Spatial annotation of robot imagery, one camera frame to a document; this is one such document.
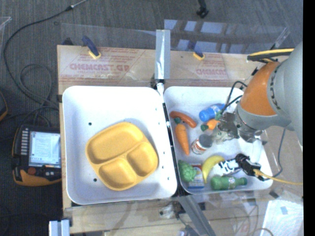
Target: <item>yellow plate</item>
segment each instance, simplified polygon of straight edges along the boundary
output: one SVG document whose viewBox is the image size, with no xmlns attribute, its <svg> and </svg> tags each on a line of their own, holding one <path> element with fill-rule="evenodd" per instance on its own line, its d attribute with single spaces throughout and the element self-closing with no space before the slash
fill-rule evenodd
<svg viewBox="0 0 315 236">
<path fill-rule="evenodd" d="M 130 122 L 110 126 L 85 147 L 89 163 L 110 189 L 129 189 L 158 167 L 158 155 L 142 131 Z"/>
</svg>

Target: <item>toy banana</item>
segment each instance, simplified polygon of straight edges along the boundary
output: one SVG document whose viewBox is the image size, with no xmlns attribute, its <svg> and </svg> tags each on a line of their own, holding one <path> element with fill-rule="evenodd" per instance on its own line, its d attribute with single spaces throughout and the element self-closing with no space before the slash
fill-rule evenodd
<svg viewBox="0 0 315 236">
<path fill-rule="evenodd" d="M 202 164 L 201 169 L 202 169 L 202 175 L 203 175 L 203 180 L 205 183 L 207 183 L 207 177 L 209 175 L 209 172 L 211 169 L 218 163 L 223 162 L 225 159 L 220 156 L 220 155 L 213 155 L 208 157 Z"/>
</svg>

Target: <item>toy broccoli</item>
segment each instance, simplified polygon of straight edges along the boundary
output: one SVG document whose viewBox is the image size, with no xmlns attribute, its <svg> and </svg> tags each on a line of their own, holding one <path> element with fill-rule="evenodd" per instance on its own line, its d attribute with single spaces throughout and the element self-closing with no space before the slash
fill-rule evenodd
<svg viewBox="0 0 315 236">
<path fill-rule="evenodd" d="M 193 181 L 194 177 L 197 174 L 197 170 L 195 170 L 193 166 L 183 160 L 178 161 L 178 168 L 181 180 L 184 182 Z"/>
</svg>

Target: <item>caster wheel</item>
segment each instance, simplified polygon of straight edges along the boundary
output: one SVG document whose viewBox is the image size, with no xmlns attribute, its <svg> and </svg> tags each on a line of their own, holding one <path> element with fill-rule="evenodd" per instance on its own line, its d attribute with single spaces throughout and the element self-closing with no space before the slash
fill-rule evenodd
<svg viewBox="0 0 315 236">
<path fill-rule="evenodd" d="M 209 10 L 207 10 L 207 8 L 204 7 L 200 7 L 199 10 L 197 10 L 197 15 L 200 16 L 201 18 L 204 18 L 205 16 L 207 16 L 209 13 Z"/>
</svg>

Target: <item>blue bottle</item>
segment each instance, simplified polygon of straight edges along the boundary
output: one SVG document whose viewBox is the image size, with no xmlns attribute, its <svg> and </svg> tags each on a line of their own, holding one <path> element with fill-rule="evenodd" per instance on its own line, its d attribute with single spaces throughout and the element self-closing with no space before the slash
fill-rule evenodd
<svg viewBox="0 0 315 236">
<path fill-rule="evenodd" d="M 217 103 L 211 105 L 208 109 L 202 110 L 199 113 L 199 118 L 203 122 L 207 122 L 210 119 L 214 119 L 216 117 L 217 112 L 221 111 L 224 108 L 225 104 Z"/>
</svg>

